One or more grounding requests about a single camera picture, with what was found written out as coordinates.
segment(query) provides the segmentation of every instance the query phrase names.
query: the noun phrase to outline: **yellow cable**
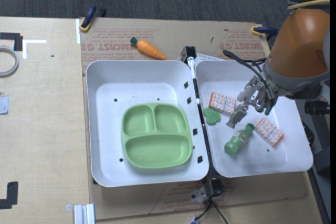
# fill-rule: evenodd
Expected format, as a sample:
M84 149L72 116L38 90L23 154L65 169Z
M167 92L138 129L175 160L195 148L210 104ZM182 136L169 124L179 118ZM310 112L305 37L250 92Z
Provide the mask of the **yellow cable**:
M316 4L327 4L327 3L330 3L330 0L313 0L313 1L308 1L308 2L303 2L300 4L288 6L287 9L302 8L302 7L307 7L307 6L316 5Z

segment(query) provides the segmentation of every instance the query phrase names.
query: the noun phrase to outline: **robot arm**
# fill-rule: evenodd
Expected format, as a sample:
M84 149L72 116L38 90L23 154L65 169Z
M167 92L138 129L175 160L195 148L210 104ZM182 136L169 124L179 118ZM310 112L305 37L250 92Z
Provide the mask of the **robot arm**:
M268 115L278 97L317 99L322 84L329 79L330 15L319 9L299 9L283 23L260 74L246 84L237 100L242 102L227 125L235 125L247 114L248 107ZM242 65L231 52L223 53Z

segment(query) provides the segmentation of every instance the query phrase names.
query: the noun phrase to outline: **green toy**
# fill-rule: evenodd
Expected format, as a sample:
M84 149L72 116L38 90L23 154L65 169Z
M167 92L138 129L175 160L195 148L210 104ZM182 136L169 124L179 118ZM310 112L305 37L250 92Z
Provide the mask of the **green toy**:
M204 108L203 115L206 117L206 123L210 125L214 125L221 120L219 112L211 108Z
M254 130L254 125L248 123L243 130L236 132L225 144L224 151L229 155L236 155L238 151L246 144L250 134Z

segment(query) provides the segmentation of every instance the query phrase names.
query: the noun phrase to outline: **metal ring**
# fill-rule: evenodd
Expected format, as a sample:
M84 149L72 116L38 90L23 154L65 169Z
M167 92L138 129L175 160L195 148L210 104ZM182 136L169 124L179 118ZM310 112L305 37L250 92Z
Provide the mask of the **metal ring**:
M6 72L0 72L0 77L7 77L7 76L10 76L11 74L13 74L15 72L15 70L17 69L17 67L19 65L19 58L18 58L17 54L15 53L15 51L13 51L12 49L9 49L7 47L0 47L0 51L4 51L4 52L7 52L7 53L11 54L15 59L14 66L11 69L9 69Z

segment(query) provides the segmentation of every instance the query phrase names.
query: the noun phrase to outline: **green sponge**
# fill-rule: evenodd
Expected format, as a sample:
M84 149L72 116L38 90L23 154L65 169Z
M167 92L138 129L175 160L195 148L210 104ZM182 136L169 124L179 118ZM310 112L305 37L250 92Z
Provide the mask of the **green sponge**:
M219 122L221 120L219 112L211 108L204 108L203 115L206 116L206 122L207 124L210 124L210 125L213 125L216 122Z

